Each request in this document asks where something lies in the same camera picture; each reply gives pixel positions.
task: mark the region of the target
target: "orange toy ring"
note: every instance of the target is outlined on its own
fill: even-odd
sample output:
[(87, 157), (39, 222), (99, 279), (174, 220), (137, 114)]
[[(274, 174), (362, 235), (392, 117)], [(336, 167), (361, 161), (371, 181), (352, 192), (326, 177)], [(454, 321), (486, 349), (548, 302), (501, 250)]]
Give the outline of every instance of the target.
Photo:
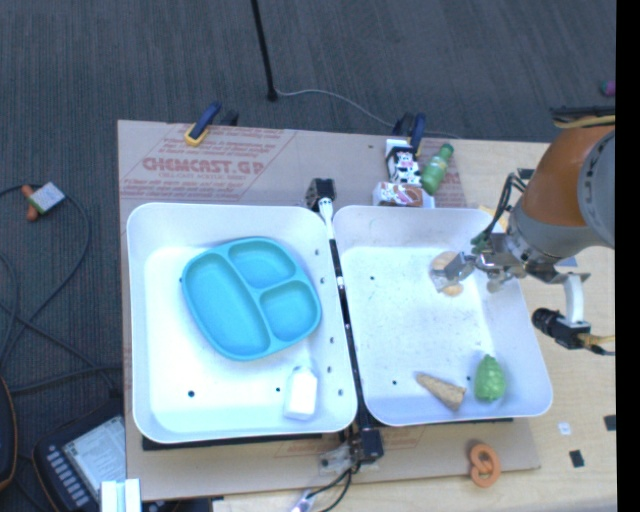
[(498, 454), (488, 444), (477, 444), (469, 453), (471, 460), (471, 480), (478, 487), (490, 487), (501, 473)]

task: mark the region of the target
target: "blue plate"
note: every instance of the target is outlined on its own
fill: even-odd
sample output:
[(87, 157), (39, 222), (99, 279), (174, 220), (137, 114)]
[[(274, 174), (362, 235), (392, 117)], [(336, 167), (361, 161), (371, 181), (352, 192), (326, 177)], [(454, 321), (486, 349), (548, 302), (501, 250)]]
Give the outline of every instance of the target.
[(290, 347), (321, 318), (309, 278), (269, 238), (242, 238), (199, 254), (182, 272), (182, 291), (209, 343), (238, 361)]

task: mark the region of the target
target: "black electronic device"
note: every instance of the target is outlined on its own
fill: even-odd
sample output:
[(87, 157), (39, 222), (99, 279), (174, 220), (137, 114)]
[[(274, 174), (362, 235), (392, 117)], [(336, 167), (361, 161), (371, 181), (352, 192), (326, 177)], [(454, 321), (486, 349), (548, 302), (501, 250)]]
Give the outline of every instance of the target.
[(11, 483), (17, 458), (16, 415), (9, 388), (0, 377), (0, 491)]
[[(99, 512), (103, 481), (126, 479), (125, 426), (121, 398), (46, 435), (33, 450), (33, 464), (57, 512)], [(179, 502), (143, 503), (147, 512), (170, 512)]]

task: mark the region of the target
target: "white bottle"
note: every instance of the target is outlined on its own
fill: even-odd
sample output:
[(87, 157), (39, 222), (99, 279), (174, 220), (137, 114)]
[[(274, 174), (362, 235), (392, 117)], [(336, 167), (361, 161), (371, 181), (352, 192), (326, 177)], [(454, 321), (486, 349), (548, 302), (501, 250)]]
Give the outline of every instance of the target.
[(296, 420), (308, 420), (316, 411), (318, 378), (311, 368), (296, 366), (287, 379), (284, 399), (284, 416)]

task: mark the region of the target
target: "cardboard sheet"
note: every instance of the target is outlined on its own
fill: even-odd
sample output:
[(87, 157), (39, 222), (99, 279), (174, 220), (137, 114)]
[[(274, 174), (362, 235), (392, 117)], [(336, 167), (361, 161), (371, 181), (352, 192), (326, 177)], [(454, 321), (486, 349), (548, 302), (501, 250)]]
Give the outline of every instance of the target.
[[(326, 484), (333, 475), (320, 472), (318, 456), (340, 444), (337, 434), (143, 449), (131, 415), (132, 319), (125, 226), (137, 206), (151, 201), (304, 206), (314, 178), (334, 179), (336, 210), (349, 204), (369, 205), (376, 184), (387, 179), (386, 137), (217, 126), (201, 146), (193, 148), (183, 142), (187, 129), (187, 124), (118, 123), (127, 477), (140, 479), (143, 500)], [(425, 139), (420, 159), (428, 159), (444, 142), (448, 141)], [(467, 206), (455, 154), (435, 199), (437, 207)], [(384, 457), (356, 475), (355, 483), (466, 474), (468, 450), (478, 441), (499, 453), (505, 471), (540, 466), (523, 419), (382, 430)]]

